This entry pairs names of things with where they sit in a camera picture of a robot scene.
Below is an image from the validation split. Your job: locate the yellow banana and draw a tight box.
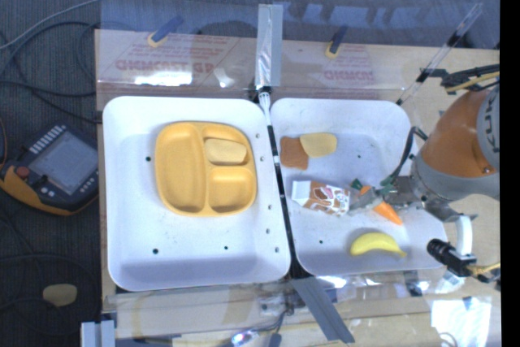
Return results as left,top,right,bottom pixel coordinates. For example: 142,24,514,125
349,231,408,258

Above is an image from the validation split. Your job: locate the brown cardboard board, red print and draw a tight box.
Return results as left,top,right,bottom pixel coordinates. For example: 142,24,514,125
93,28,501,340

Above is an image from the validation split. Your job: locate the black cylinder on white bracket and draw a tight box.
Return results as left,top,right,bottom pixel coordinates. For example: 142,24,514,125
426,214,479,278

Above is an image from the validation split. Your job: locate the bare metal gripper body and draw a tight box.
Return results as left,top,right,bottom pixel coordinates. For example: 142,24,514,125
390,175,427,212

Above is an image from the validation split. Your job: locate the white and brown carton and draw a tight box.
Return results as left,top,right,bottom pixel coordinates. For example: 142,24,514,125
291,180,352,217

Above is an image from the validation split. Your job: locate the yellow divided plate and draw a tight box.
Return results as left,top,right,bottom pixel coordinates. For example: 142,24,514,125
154,120,258,218

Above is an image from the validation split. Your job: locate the brown toast slice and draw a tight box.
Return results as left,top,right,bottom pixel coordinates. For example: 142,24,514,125
279,136,310,171

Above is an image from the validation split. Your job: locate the white plastic tray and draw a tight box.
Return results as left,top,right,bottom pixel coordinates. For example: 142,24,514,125
269,97,449,278
102,95,292,293

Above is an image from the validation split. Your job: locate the tan bread slice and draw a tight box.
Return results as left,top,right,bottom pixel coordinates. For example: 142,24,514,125
203,137,249,167

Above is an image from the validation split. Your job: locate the orange carrot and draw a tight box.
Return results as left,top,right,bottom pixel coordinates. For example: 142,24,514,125
350,178,404,227

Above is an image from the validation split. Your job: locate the thin black and white rod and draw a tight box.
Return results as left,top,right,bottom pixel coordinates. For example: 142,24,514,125
258,90,302,280

